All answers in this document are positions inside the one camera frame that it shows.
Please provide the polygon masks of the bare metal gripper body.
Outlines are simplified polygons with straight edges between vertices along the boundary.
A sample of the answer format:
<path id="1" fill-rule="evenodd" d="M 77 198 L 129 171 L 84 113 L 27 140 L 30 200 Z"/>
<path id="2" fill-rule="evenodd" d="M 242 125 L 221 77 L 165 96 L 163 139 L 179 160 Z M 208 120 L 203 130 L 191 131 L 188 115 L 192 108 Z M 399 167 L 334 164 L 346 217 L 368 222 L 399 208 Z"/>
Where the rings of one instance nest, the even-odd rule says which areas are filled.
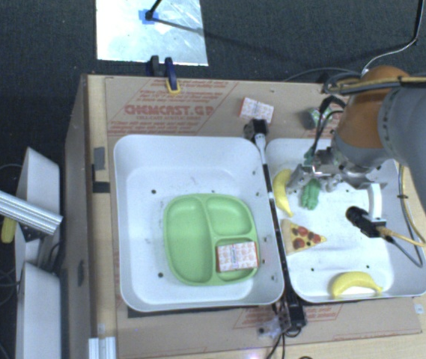
<path id="1" fill-rule="evenodd" d="M 327 177 L 340 177 L 354 189 L 367 188 L 372 181 L 368 175 L 387 160 L 384 149 L 375 148 L 326 148 L 318 150 L 312 161 L 312 176 L 320 181 Z"/>

